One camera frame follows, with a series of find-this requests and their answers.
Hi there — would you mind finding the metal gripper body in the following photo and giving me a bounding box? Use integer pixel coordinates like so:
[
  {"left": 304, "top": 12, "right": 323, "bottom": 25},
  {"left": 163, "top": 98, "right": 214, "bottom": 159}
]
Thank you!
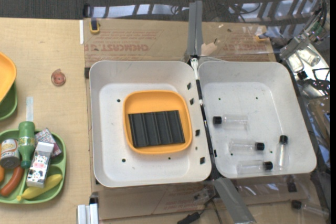
[{"left": 292, "top": 30, "right": 329, "bottom": 47}]

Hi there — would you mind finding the white plastic tray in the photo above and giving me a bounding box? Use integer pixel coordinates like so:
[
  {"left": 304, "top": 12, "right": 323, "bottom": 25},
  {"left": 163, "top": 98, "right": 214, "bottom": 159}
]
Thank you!
[
  {"left": 197, "top": 60, "right": 318, "bottom": 179},
  {"left": 88, "top": 60, "right": 213, "bottom": 188}
]

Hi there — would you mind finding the clear bottle with black cap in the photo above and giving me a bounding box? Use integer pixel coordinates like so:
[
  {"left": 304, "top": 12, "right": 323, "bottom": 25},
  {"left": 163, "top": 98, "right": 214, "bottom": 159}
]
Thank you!
[
  {"left": 212, "top": 114, "right": 249, "bottom": 131},
  {"left": 236, "top": 159, "right": 274, "bottom": 175},
  {"left": 275, "top": 135, "right": 289, "bottom": 171},
  {"left": 228, "top": 138, "right": 265, "bottom": 153},
  {"left": 291, "top": 199, "right": 330, "bottom": 220}
]

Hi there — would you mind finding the thin black and white rod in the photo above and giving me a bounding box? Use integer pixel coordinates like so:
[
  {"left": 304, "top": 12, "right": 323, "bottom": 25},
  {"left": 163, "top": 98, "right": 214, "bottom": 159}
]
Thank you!
[{"left": 190, "top": 57, "right": 220, "bottom": 180}]

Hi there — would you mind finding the brown cardboard board red print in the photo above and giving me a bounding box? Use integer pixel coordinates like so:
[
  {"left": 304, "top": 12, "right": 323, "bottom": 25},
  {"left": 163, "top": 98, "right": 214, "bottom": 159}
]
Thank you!
[{"left": 83, "top": 17, "right": 324, "bottom": 221}]

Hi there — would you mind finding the orange plate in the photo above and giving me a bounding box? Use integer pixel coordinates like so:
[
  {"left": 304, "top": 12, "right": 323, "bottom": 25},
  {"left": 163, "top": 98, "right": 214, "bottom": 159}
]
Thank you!
[
  {"left": 0, "top": 51, "right": 17, "bottom": 103},
  {"left": 122, "top": 90, "right": 194, "bottom": 155}
]

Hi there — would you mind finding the black ribbed rack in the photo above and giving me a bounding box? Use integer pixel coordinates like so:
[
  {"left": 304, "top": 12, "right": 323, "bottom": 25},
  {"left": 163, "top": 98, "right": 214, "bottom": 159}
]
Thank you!
[{"left": 128, "top": 110, "right": 186, "bottom": 148}]

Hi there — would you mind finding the pink doughnut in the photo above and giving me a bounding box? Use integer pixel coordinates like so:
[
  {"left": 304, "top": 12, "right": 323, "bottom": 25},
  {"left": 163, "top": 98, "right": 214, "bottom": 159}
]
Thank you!
[{"left": 51, "top": 68, "right": 66, "bottom": 87}]

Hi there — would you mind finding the pink packet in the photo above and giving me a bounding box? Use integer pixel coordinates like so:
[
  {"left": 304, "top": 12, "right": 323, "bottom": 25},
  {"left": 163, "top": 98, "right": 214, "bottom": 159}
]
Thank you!
[{"left": 34, "top": 127, "right": 63, "bottom": 158}]

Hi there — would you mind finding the green divided plate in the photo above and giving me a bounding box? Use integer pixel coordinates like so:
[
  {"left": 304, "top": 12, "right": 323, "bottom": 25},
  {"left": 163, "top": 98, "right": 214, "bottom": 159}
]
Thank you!
[
  {"left": 0, "top": 81, "right": 18, "bottom": 121},
  {"left": 0, "top": 129, "right": 67, "bottom": 204}
]

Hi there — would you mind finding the white milk carton cow print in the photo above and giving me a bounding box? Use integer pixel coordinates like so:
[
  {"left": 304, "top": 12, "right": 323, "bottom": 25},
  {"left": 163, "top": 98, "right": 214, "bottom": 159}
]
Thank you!
[{"left": 26, "top": 141, "right": 55, "bottom": 189}]

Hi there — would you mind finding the green bottle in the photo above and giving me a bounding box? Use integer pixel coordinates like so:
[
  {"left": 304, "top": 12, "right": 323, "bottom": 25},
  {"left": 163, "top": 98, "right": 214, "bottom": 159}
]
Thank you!
[{"left": 17, "top": 120, "right": 36, "bottom": 169}]

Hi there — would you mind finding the yellow banana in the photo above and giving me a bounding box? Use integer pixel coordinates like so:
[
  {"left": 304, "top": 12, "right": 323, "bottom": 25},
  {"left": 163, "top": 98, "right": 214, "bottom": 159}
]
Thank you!
[{"left": 16, "top": 173, "right": 63, "bottom": 201}]

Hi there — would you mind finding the small can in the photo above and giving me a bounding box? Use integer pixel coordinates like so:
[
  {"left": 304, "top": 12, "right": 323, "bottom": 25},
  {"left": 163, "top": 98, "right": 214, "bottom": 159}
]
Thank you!
[{"left": 0, "top": 138, "right": 21, "bottom": 169}]

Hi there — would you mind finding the red sausage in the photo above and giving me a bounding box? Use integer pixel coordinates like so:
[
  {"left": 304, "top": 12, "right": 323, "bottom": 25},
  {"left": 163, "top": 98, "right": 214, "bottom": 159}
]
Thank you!
[{"left": 0, "top": 166, "right": 25, "bottom": 197}]

